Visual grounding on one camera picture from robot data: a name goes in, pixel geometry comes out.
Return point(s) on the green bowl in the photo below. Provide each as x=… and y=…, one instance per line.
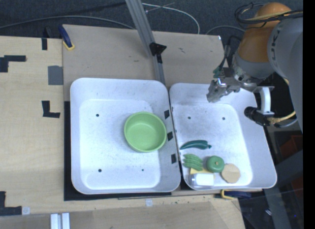
x=145, y=132

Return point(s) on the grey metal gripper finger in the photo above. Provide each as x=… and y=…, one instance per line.
x=222, y=92
x=211, y=92

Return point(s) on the yellow flat piece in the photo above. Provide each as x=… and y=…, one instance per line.
x=193, y=171

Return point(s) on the black cylinder on white bracket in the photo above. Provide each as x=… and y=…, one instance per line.
x=257, y=117

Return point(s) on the clear plastic bottle white label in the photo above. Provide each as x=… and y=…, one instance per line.
x=204, y=180

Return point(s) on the white plastic tray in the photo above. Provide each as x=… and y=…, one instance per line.
x=108, y=139
x=216, y=129

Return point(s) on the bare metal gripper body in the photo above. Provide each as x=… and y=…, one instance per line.
x=233, y=80

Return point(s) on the dark green pepper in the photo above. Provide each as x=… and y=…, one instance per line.
x=195, y=144

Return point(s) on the tan round biscuit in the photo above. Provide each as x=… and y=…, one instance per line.
x=230, y=173

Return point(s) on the green doughnut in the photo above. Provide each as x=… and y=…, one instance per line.
x=214, y=165

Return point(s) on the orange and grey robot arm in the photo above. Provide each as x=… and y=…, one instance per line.
x=256, y=45

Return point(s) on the green pea pods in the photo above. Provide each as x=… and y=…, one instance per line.
x=193, y=161

